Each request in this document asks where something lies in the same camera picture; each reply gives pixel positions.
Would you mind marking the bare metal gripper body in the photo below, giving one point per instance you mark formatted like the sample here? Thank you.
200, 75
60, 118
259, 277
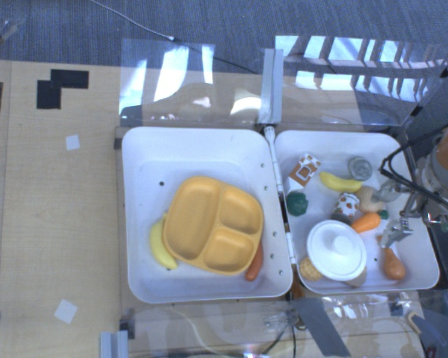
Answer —
431, 196

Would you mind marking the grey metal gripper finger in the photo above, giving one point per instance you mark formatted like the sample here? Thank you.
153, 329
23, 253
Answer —
410, 205
395, 232

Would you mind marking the clear plastic bottle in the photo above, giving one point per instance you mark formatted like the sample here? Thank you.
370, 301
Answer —
388, 191

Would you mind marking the orange carrot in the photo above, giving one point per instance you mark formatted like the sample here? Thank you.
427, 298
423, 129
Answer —
367, 222

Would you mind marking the orange-brown chicken drumstick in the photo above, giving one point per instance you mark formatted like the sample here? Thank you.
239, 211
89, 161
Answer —
394, 267

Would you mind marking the beige bread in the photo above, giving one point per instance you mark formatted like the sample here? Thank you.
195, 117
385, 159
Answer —
366, 200

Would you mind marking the orange and white can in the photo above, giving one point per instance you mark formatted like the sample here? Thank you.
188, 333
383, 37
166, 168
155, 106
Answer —
346, 205

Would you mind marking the grey can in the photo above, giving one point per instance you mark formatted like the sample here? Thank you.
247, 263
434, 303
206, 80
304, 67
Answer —
360, 168

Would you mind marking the white bowl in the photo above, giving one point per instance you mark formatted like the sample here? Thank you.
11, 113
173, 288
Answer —
336, 250

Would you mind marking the yellow banana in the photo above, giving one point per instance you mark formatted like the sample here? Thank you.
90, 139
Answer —
338, 183
157, 244

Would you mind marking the white plastic tray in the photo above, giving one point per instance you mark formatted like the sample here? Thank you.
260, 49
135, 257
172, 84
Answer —
336, 144
153, 147

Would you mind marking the green broccoli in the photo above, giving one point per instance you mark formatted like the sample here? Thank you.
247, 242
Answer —
296, 203

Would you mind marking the orange and white carton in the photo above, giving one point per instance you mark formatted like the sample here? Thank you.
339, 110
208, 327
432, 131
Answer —
302, 172

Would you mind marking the orange sausage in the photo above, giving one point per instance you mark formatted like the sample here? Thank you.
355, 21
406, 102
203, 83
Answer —
255, 267

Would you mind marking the orange divided plate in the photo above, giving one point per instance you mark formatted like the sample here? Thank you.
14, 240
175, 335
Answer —
194, 215

